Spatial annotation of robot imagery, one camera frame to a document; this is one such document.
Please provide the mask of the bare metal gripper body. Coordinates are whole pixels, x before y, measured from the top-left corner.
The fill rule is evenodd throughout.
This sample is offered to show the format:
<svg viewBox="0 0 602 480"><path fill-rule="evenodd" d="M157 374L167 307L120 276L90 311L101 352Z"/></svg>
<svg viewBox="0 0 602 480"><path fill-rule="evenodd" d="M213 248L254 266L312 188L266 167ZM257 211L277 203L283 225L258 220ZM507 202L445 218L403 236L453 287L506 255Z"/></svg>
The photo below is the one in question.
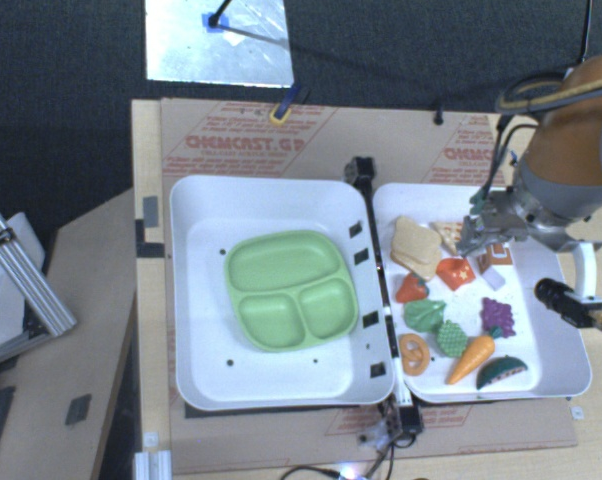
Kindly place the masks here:
<svg viewBox="0 0 602 480"><path fill-rule="evenodd" d="M499 233L510 241L534 239L556 253L572 251L580 240L567 228L573 220L545 208L527 189L507 187L486 191L481 188L472 196L472 217L478 220L481 246L488 233Z"/></svg>

